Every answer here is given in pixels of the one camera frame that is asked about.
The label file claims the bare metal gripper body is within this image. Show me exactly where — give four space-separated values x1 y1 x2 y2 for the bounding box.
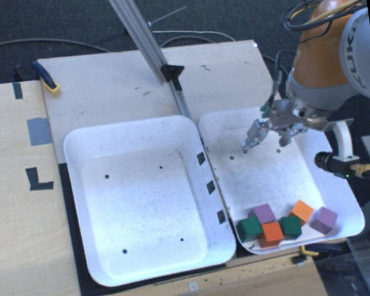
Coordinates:
264 91 337 138

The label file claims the white plastic tray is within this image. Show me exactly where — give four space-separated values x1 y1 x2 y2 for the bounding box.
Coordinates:
61 107 242 293
196 91 369 262

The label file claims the orange cube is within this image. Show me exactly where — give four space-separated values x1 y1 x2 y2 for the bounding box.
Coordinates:
255 220 287 250
286 197 317 227

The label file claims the purple cube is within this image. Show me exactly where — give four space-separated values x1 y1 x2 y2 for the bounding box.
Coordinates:
246 202 277 226
307 203 341 238

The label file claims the green cube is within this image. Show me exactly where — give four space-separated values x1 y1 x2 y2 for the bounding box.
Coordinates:
234 214 266 244
277 213 304 243

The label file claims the black cylinder on white bracket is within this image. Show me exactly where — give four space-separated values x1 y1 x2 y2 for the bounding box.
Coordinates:
308 117 364 184

